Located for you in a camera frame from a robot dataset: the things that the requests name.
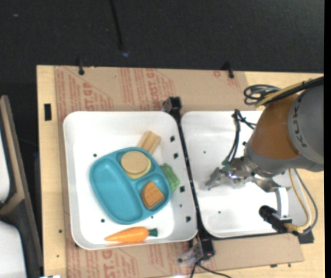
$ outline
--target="toy carrot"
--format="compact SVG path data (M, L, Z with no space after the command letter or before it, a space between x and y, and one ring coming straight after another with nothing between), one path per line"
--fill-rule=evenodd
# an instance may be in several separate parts
M143 226L125 229L118 233L114 233L105 238L105 241L121 242L121 243L140 243L145 241L148 236L158 237L158 230L148 230Z

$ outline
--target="cardboard sheet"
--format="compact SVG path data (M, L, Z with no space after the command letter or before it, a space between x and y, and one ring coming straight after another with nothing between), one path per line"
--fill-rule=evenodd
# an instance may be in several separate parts
M242 91L245 74L227 71L146 68L55 67L56 103L64 202L65 245L69 278L148 278L188 274L177 256L188 242L138 245L87 251L75 245L70 230L67 175L62 122L74 111L154 111L170 96L179 96L186 111L251 110ZM290 235L260 236L214 242L216 255L205 266L211 270L302 261L298 240Z

